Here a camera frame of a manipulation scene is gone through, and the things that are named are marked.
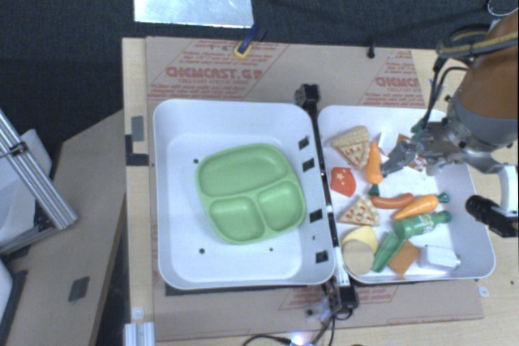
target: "sausage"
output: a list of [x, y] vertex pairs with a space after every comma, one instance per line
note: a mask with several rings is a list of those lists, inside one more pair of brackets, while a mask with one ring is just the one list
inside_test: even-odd
[[399, 207], [406, 207], [414, 201], [413, 194], [401, 194], [395, 198], [383, 198], [382, 196], [371, 196], [373, 206], [381, 209], [397, 209]]

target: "cardboard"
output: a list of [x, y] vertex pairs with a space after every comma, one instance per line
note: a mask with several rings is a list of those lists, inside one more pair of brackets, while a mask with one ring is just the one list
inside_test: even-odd
[[[423, 108], [421, 81], [409, 50], [253, 43], [245, 60], [236, 42], [184, 38], [146, 40], [149, 157], [154, 159], [152, 114], [174, 97], [291, 102], [303, 83], [320, 86], [327, 105]], [[153, 321], [157, 341], [317, 330], [307, 310], [324, 296], [320, 286], [176, 292], [157, 269], [154, 169], [150, 169]], [[472, 280], [386, 284], [358, 288], [360, 306], [337, 327], [385, 326], [482, 318]]]

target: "beige round toy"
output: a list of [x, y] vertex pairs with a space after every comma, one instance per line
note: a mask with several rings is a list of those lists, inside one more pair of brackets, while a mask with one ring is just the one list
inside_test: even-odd
[[352, 239], [343, 245], [342, 258], [346, 268], [352, 274], [361, 275], [371, 270], [375, 254], [373, 254], [373, 250], [365, 242]]
[[357, 240], [371, 247], [373, 254], [379, 249], [379, 241], [376, 239], [375, 231], [371, 226], [361, 226], [348, 233], [342, 240], [341, 247], [348, 241]]

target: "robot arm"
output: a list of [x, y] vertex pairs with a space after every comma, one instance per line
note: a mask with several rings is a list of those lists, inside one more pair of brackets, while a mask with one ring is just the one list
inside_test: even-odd
[[[482, 214], [484, 205], [500, 216], [497, 219], [512, 227], [499, 232], [491, 226], [502, 236], [517, 236], [517, 167], [501, 164], [491, 154], [517, 140], [517, 26], [515, 11], [499, 21], [481, 42], [462, 46], [440, 43], [426, 115], [413, 127], [412, 140], [399, 142], [388, 161], [380, 166], [386, 176], [421, 156], [427, 160], [430, 175], [451, 163], [467, 163], [480, 172], [499, 174], [501, 205], [476, 197], [481, 200], [467, 201], [467, 210], [478, 220], [488, 220], [490, 216]], [[463, 38], [468, 32], [462, 30], [451, 37]], [[462, 60], [468, 69], [449, 102], [447, 116], [441, 122], [429, 122], [444, 76], [450, 69], [444, 72], [439, 84], [438, 75], [450, 58]]]

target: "green divided plate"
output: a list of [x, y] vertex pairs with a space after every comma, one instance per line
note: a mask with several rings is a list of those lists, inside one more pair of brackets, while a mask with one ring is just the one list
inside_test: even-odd
[[196, 170], [196, 185], [215, 231], [247, 244], [298, 227], [306, 212], [292, 166], [270, 144], [248, 144], [212, 154]]

